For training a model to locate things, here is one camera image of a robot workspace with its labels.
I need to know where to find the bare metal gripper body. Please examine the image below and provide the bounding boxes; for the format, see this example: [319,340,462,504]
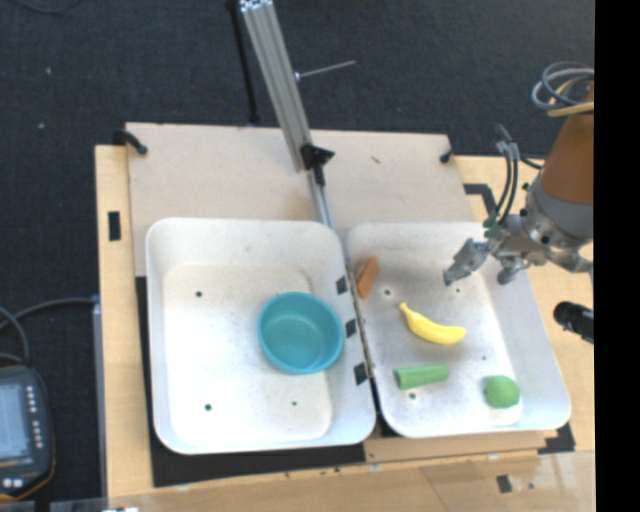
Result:
[487,212,595,274]

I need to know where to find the white plastic tray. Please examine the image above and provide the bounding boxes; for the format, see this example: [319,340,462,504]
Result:
[144,216,378,457]
[343,220,573,440]

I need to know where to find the yellow banana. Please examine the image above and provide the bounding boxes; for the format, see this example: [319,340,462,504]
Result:
[398,301,469,347]

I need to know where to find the green round fruit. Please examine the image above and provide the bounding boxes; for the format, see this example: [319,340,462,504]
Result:
[482,374,522,410]

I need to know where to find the thin black and white rod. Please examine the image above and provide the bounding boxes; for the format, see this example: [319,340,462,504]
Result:
[342,239,377,389]

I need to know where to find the green cone-shaped vegetable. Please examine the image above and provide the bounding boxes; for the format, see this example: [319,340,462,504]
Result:
[392,363,451,391]

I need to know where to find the blue bowl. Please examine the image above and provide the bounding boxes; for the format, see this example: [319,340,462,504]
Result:
[256,291,346,376]

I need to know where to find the pale flat board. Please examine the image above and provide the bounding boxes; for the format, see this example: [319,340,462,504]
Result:
[123,121,559,464]

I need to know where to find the black cylinder on white bracket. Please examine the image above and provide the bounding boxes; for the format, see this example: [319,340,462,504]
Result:
[552,300,595,345]

